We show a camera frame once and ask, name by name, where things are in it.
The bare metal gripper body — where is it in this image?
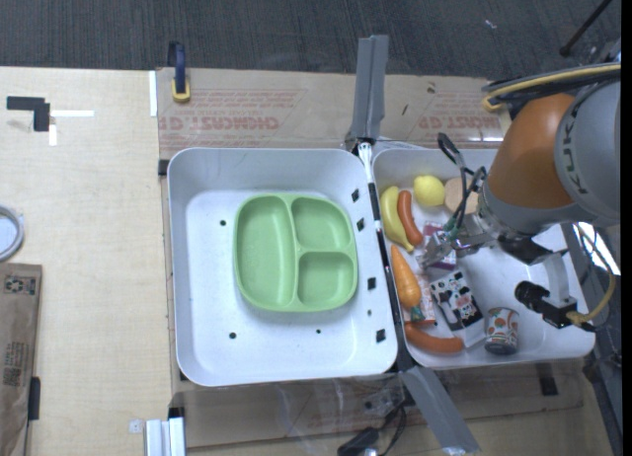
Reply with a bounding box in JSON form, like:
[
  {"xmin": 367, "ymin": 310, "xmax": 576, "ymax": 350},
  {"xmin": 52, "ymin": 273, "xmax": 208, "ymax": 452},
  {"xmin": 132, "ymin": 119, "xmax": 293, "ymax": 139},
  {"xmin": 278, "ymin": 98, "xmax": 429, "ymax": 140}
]
[{"xmin": 426, "ymin": 214, "xmax": 500, "ymax": 257}]

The orange carrot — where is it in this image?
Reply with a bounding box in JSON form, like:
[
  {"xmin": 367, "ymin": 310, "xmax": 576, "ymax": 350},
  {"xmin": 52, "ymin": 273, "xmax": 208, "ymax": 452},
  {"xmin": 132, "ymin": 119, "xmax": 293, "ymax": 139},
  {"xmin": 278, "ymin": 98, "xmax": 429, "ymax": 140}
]
[{"xmin": 389, "ymin": 244, "xmax": 427, "ymax": 323}]

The pink packet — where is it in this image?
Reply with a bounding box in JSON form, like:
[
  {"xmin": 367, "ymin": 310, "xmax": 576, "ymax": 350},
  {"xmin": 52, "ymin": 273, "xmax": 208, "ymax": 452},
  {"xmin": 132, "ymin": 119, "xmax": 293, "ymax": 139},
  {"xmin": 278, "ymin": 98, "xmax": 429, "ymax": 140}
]
[{"xmin": 422, "ymin": 220, "xmax": 458, "ymax": 270}]

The red and white packet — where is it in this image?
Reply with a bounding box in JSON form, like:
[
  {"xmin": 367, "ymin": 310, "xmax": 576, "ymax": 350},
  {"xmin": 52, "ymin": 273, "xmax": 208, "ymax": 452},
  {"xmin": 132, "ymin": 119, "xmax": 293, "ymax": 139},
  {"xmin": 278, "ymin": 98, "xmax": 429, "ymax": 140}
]
[{"xmin": 400, "ymin": 272, "xmax": 438, "ymax": 328}]

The cow print carton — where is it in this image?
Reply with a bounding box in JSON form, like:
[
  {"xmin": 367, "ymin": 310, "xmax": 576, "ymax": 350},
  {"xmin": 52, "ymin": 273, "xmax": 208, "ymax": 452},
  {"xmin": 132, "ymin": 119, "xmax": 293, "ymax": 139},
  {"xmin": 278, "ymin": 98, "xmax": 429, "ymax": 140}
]
[{"xmin": 428, "ymin": 269, "xmax": 488, "ymax": 349}]

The tan round bread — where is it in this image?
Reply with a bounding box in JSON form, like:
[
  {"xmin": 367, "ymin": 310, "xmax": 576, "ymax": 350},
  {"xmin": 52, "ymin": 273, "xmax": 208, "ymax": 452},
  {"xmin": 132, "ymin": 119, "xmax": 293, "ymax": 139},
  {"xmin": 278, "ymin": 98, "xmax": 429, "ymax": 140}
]
[{"xmin": 443, "ymin": 177, "xmax": 481, "ymax": 214}]

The white plastic tray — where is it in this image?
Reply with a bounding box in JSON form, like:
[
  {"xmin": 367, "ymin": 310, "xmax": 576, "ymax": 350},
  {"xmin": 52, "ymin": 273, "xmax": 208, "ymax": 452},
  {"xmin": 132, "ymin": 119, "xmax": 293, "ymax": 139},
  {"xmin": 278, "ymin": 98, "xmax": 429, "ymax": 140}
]
[
  {"xmin": 166, "ymin": 147, "xmax": 399, "ymax": 388},
  {"xmin": 370, "ymin": 147, "xmax": 597, "ymax": 371}
]

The orange sausage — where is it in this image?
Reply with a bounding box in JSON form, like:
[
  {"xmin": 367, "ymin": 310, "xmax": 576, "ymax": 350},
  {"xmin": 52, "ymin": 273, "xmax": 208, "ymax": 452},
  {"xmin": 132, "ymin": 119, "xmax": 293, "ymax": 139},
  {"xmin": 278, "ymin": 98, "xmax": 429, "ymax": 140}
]
[
  {"xmin": 403, "ymin": 322, "xmax": 466, "ymax": 356},
  {"xmin": 397, "ymin": 190, "xmax": 426, "ymax": 248}
]

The yellow banana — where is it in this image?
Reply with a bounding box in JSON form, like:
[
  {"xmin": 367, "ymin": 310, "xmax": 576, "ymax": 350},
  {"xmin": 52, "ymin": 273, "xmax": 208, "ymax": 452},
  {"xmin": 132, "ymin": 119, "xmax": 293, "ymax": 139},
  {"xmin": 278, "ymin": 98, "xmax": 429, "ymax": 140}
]
[{"xmin": 379, "ymin": 186, "xmax": 416, "ymax": 254}]

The yellow lemon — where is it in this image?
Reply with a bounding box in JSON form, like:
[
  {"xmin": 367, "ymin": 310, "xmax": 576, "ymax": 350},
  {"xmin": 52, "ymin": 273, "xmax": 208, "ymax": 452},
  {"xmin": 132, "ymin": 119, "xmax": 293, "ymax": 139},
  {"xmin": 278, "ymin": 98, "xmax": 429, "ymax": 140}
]
[{"xmin": 413, "ymin": 175, "xmax": 447, "ymax": 208}]

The white can orange print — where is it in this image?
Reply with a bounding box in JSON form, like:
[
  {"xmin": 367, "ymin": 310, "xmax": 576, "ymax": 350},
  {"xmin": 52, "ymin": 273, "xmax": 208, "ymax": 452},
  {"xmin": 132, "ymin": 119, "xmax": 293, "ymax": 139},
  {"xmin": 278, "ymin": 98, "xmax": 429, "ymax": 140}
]
[{"xmin": 483, "ymin": 306, "xmax": 520, "ymax": 356}]

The green divided plate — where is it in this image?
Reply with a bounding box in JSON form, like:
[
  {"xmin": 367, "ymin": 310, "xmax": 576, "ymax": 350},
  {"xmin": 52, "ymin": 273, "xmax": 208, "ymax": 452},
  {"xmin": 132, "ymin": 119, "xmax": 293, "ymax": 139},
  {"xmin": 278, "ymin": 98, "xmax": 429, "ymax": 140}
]
[{"xmin": 233, "ymin": 191, "xmax": 359, "ymax": 313}]

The brown cardboard board red print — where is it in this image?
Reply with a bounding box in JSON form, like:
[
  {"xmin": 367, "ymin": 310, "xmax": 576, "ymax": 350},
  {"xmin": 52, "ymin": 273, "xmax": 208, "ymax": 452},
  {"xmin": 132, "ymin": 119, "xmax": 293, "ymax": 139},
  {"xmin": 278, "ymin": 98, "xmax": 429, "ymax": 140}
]
[{"xmin": 155, "ymin": 66, "xmax": 599, "ymax": 448}]

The grey tape roll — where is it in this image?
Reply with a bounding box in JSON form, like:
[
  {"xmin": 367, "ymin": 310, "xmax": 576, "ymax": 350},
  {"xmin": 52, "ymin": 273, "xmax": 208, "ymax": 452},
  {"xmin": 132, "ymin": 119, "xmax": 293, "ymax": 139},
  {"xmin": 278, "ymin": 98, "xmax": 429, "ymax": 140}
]
[{"xmin": 0, "ymin": 203, "xmax": 26, "ymax": 264}]

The brown paper bag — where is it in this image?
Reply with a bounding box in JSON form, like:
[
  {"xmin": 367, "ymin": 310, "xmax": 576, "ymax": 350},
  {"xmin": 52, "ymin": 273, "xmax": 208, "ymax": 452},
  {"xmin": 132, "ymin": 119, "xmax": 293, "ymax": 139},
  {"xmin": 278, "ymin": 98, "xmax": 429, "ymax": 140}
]
[{"xmin": 0, "ymin": 262, "xmax": 43, "ymax": 456}]

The black cylinder on white bracket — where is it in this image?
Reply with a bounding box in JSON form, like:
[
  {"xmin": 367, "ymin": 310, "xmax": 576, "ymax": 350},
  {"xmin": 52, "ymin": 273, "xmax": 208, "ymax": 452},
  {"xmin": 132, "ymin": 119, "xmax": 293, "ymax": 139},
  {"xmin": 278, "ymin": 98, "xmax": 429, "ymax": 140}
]
[{"xmin": 498, "ymin": 234, "xmax": 580, "ymax": 331}]

